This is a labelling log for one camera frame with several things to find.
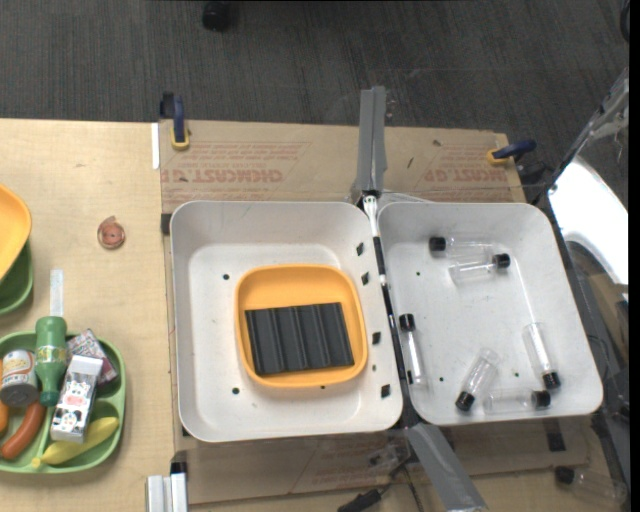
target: wooden table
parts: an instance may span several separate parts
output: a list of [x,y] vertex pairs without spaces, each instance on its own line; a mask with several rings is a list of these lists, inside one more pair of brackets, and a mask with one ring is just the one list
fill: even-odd
[[[0,182],[31,210],[35,269],[31,300],[0,317],[0,336],[32,330],[36,320],[49,313],[49,271],[61,268],[69,329],[90,327],[117,346],[128,377],[117,451],[100,466],[70,475],[2,473],[4,503],[12,512],[144,510],[147,476],[166,475],[175,453],[167,309],[171,306],[160,230],[161,178],[152,168],[151,125],[0,120],[0,127]],[[124,226],[127,240],[108,251],[99,245],[96,231],[112,215]],[[586,430],[592,465],[606,468],[597,438]],[[556,489],[548,469],[482,476],[474,482],[494,512],[516,507],[603,510]],[[238,485],[252,482],[238,475]],[[430,485],[417,488],[425,510],[443,510]],[[355,494],[335,491],[193,509],[326,511]],[[418,510],[406,485],[393,486],[378,507]]]

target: small box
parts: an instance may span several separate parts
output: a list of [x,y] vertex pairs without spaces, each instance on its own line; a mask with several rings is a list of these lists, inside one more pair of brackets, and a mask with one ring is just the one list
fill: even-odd
[[84,442],[101,370],[102,359],[78,355],[71,358],[51,421],[51,439]]
[[98,386],[104,386],[118,377],[118,372],[109,361],[109,358],[102,350],[102,346],[98,338],[93,334],[91,329],[85,329],[80,334],[67,341],[67,353],[69,354],[69,363],[73,355],[95,357],[102,359],[102,372],[98,377]]

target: brown round object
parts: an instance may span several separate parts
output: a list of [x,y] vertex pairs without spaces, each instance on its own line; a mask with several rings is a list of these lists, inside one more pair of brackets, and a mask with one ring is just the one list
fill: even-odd
[[124,228],[115,217],[105,219],[98,227],[98,242],[105,249],[117,249],[124,243]]

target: gray carpet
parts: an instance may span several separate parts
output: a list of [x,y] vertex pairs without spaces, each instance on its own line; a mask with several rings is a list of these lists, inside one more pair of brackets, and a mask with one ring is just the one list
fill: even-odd
[[[555,166],[629,65],[620,0],[234,2],[223,33],[205,3],[2,0],[0,116],[148,122],[170,90],[193,119],[356,125],[384,85],[394,125],[533,138]],[[601,172],[628,205],[627,166]]]

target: toy milk carton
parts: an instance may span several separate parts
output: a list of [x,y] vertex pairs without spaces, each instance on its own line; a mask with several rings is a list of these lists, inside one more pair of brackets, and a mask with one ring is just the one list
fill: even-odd
[[71,358],[51,421],[51,439],[84,442],[101,370],[102,359],[78,355]]

